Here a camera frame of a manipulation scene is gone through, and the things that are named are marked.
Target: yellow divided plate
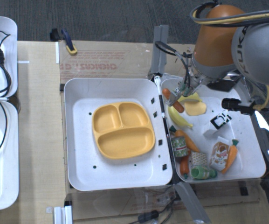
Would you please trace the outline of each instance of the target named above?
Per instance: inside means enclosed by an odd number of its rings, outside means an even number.
[[[103,105],[92,117],[99,151],[110,159],[125,159],[149,152],[155,144],[152,123],[145,109],[135,102]]]

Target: green can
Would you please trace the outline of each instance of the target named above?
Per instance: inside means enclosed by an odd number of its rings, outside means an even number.
[[[188,155],[188,148],[184,136],[172,138],[172,150],[175,157],[184,157]]]

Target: yellow cable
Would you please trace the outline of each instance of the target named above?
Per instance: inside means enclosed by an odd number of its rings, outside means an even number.
[[[223,20],[215,20],[215,21],[194,21],[198,24],[204,24],[204,25],[212,25],[212,24],[224,24],[229,22],[239,22],[239,21],[245,21],[250,19],[259,19],[259,18],[266,18],[269,17],[268,14],[256,14],[256,15],[250,15],[250,16],[242,16],[242,17],[236,17],[236,18],[228,18]]]
[[[262,105],[254,105],[253,106],[253,109],[257,110],[257,111],[261,111],[263,108],[265,108],[269,102],[269,86],[266,85],[266,88],[267,88],[267,96],[266,96],[266,100],[264,102],[264,104]]]

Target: gray carpet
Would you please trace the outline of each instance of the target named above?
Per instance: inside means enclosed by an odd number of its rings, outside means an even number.
[[[169,25],[170,43],[194,44],[199,25],[190,11],[212,0],[0,0],[0,16],[13,19],[20,41],[50,41],[52,28],[73,40],[152,42]],[[269,9],[269,0],[218,0],[245,12]]]

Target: yellow and black clamp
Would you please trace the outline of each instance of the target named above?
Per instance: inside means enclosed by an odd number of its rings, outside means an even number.
[[[70,55],[76,55],[77,54],[77,49],[75,47],[75,45],[72,43],[71,37],[68,33],[68,31],[63,28],[61,30],[61,33],[63,34],[64,40],[66,41],[66,48],[67,51],[69,52]]]

